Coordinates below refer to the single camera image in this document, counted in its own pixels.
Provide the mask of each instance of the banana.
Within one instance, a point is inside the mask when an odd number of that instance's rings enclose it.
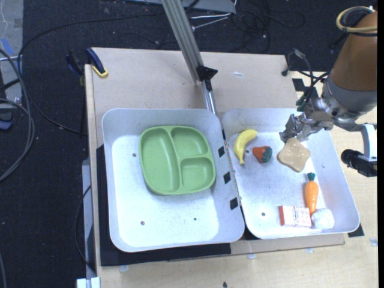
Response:
[[[239,134],[235,140],[235,145],[233,146],[233,151],[235,155],[239,158],[240,164],[244,164],[243,156],[244,149],[247,143],[257,136],[257,131],[253,129],[244,130]]]

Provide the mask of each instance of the bread slice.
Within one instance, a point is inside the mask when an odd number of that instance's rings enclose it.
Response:
[[[284,148],[277,154],[277,160],[296,172],[301,172],[310,157],[311,152],[295,137],[290,137]]]

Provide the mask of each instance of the carrot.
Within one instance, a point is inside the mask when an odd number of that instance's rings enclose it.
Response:
[[[319,195],[319,185],[314,182],[315,173],[307,174],[309,181],[305,185],[305,202],[310,210],[310,215],[316,211],[317,197]]]

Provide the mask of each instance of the metal pole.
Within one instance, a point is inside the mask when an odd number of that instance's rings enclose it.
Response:
[[[163,4],[169,23],[172,27],[173,33],[179,44],[192,78],[195,82],[200,82],[197,68],[199,66],[204,66],[204,63],[187,15],[181,4],[181,0],[161,0],[161,3]],[[206,108],[212,113],[217,114],[212,90],[209,90],[203,82],[201,83],[201,87]]]

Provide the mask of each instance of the black carpet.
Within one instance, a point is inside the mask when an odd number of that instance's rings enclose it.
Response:
[[[313,70],[328,71],[343,43],[331,52],[329,46],[341,35],[335,26],[337,15],[376,2],[239,0],[237,16],[198,28],[195,36],[201,51],[284,55],[297,48]],[[84,89],[67,68],[65,55],[76,49],[86,62],[85,49],[91,46],[178,46],[161,6],[110,0],[24,0],[23,39],[23,76],[31,99],[46,117],[32,107],[34,145],[18,169],[0,183],[0,252],[9,288],[74,287],[77,278],[85,277],[74,224],[82,197],[81,165],[88,151],[86,137],[76,133],[86,131],[80,130]],[[1,172],[21,154],[26,139],[25,114],[12,112],[14,127],[0,132]]]

